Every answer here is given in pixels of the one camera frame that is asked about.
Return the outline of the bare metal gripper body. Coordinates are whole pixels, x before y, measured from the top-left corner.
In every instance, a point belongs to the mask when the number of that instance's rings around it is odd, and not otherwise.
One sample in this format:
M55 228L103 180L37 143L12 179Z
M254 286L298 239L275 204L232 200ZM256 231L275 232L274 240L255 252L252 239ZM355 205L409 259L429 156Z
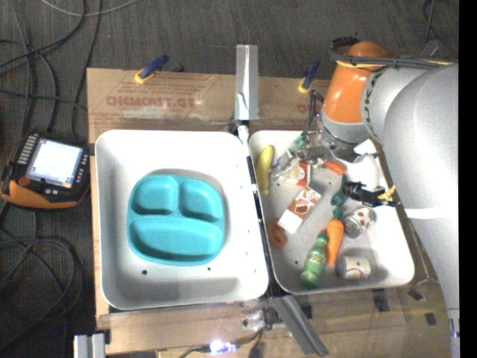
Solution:
M358 158L355 151L356 144L348 143L336 139L335 137L320 133L301 133L291 144L292 151L296 158L307 161L316 158L323 158L325 162L332 160L343 160L347 163L354 163Z

